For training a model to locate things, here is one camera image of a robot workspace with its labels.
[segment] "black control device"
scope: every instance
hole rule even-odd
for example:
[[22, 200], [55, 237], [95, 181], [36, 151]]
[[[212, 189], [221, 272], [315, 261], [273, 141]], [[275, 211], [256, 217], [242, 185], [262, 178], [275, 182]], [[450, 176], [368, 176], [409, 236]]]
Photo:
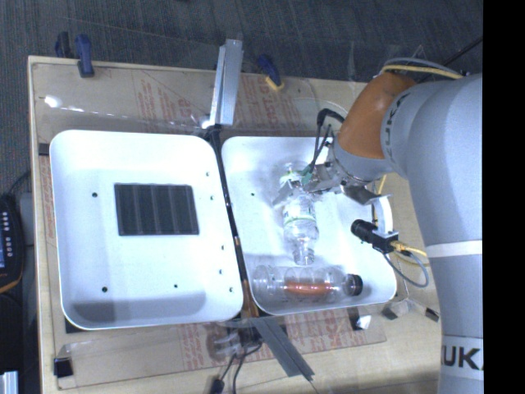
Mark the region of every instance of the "black control device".
[[0, 293], [14, 287], [22, 277], [24, 236], [9, 195], [0, 196]]

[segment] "gray carpet floor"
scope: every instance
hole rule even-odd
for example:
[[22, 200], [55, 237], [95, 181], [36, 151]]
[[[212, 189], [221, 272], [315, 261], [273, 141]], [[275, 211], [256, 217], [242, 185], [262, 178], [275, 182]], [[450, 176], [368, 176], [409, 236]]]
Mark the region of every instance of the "gray carpet floor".
[[[71, 41], [87, 34], [94, 60], [197, 69], [213, 69], [219, 46], [241, 33], [245, 71], [255, 72], [257, 55], [267, 53], [283, 76], [369, 81], [391, 57], [442, 63], [479, 42], [483, 7], [483, 0], [0, 0], [0, 192], [30, 169], [27, 57], [54, 57], [62, 31]], [[449, 67], [482, 72], [482, 50], [474, 45]], [[17, 190], [30, 191], [30, 182]]]

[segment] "plastic water bottle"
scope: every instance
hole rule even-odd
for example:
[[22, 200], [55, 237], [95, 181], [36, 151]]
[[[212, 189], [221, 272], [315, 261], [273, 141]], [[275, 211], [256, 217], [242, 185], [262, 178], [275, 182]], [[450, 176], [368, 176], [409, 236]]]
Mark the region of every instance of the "plastic water bottle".
[[[306, 165], [306, 163], [287, 163], [285, 174], [280, 179], [281, 186], [286, 181], [300, 181], [301, 172]], [[319, 230], [312, 195], [300, 187], [299, 195], [285, 202], [282, 219], [285, 242], [294, 256], [295, 263], [300, 266], [313, 263], [314, 246], [319, 238]]]
[[343, 273], [330, 267], [257, 266], [253, 272], [252, 290], [264, 302], [333, 303], [363, 291], [358, 274]]

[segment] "clear plastic bottle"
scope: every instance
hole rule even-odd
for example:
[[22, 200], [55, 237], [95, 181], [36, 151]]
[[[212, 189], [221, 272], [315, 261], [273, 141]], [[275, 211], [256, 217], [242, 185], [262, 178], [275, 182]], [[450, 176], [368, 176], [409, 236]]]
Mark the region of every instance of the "clear plastic bottle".
[[[287, 163], [280, 185], [283, 186], [286, 181], [300, 181], [301, 172], [306, 166], [306, 163]], [[282, 218], [285, 242], [290, 247], [295, 263], [300, 266], [313, 263], [313, 248], [319, 238], [319, 230], [312, 195], [299, 187], [299, 195], [286, 200], [282, 207]]]
[[330, 267], [274, 267], [260, 265], [253, 272], [252, 290], [264, 302], [333, 303], [363, 291], [357, 274]]

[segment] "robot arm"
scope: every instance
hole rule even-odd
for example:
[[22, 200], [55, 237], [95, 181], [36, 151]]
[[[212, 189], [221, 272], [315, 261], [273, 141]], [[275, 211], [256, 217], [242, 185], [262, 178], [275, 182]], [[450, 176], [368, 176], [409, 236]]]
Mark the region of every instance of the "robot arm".
[[482, 76], [416, 85], [383, 73], [349, 110], [304, 188], [365, 204], [387, 172], [408, 180], [441, 309], [439, 393], [483, 387]]

